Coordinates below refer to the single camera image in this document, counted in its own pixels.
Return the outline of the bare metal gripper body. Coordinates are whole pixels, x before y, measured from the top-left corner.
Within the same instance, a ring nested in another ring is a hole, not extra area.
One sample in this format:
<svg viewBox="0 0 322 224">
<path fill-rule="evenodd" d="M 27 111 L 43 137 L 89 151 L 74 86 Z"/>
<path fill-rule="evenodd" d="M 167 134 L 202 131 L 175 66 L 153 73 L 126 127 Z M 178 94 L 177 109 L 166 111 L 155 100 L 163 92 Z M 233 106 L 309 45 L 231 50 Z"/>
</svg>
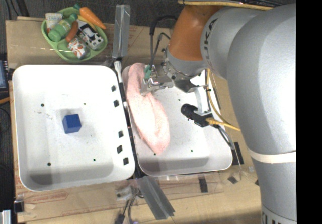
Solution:
<svg viewBox="0 0 322 224">
<path fill-rule="evenodd" d="M 201 74 L 203 63 L 200 61 L 180 61 L 178 64 L 163 62 L 157 71 L 155 66 L 143 66 L 143 78 L 141 79 L 140 93 L 147 95 L 150 92 L 165 88 L 176 87 L 185 93 L 194 92 L 198 85 L 191 82 L 191 79 Z"/>
</svg>

